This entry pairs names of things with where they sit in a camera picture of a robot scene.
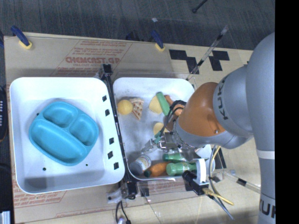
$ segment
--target blue plate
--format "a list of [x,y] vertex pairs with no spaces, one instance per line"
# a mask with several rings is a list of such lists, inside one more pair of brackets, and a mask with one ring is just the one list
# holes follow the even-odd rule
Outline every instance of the blue plate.
[[96,122],[66,102],[54,102],[45,107],[29,128],[30,141],[39,151],[68,166],[80,163],[98,136]]

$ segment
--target green toy bottle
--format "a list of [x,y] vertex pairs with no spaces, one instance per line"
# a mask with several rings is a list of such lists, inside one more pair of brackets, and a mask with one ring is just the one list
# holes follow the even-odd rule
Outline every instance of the green toy bottle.
[[175,153],[175,154],[163,154],[162,156],[163,161],[170,161],[170,162],[186,162],[186,159],[180,154],[180,153]]
[[178,162],[169,163],[166,166],[166,172],[169,176],[182,175],[187,170],[196,171],[196,163]]

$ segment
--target gray floor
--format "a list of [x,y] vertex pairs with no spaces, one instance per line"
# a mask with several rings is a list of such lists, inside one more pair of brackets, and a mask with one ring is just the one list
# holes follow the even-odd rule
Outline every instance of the gray floor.
[[[254,49],[275,31],[275,0],[0,0],[0,29],[124,40],[135,30],[148,40],[155,29],[164,43],[210,46],[228,25],[229,36],[218,47]],[[5,81],[4,52],[0,51],[0,85]],[[8,138],[0,143],[0,164],[10,165]],[[0,190],[10,187],[0,170]],[[1,202],[8,203],[0,193]]]

